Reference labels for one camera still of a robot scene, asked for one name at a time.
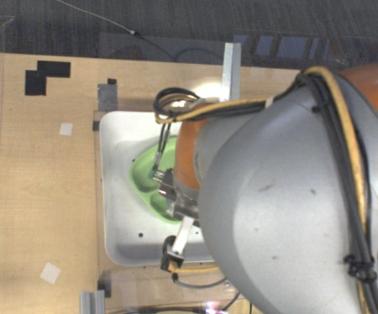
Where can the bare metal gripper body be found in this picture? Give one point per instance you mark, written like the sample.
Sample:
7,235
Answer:
182,206

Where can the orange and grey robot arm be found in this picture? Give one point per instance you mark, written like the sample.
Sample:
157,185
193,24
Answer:
274,191

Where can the green divided plate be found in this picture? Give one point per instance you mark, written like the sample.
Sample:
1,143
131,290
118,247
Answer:
144,168

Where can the white plastic tray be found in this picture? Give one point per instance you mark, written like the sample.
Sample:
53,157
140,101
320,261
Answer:
120,191

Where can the black cylinder on white bracket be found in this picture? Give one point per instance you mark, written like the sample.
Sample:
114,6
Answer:
183,232

